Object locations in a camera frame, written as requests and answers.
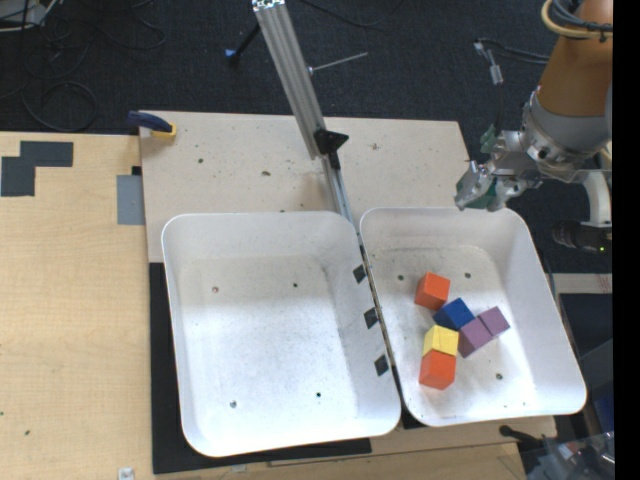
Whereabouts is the yellow cube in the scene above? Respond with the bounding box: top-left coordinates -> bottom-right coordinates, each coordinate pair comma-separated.
421,323 -> 461,359

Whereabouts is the pale wood board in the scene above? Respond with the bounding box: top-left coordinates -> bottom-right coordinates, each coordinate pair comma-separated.
138,110 -> 559,469

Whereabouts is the black cylinder on white bracket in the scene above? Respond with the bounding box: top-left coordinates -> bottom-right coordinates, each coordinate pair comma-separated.
551,166 -> 613,255

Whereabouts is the blue cube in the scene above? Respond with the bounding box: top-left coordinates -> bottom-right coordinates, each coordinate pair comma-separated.
432,296 -> 477,332

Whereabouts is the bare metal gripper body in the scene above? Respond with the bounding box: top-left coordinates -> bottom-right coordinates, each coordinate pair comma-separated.
480,129 -> 565,193

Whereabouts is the white plastic tray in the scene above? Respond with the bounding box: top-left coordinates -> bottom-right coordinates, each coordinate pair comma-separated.
160,210 -> 403,459
358,205 -> 589,429

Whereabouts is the purple cube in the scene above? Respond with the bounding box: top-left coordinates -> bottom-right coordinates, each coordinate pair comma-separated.
456,316 -> 494,360
477,305 -> 512,339

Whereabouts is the orange cube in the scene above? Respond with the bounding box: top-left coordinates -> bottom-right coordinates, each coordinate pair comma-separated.
413,271 -> 452,312
417,349 -> 458,392

